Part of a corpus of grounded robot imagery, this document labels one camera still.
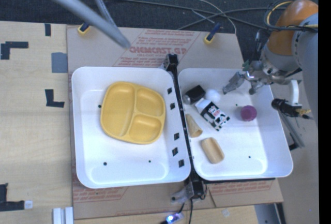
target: purple round object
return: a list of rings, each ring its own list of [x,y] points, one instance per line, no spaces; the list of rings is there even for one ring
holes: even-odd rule
[[[253,106],[244,106],[240,111],[240,115],[244,121],[252,121],[257,116],[257,110]]]

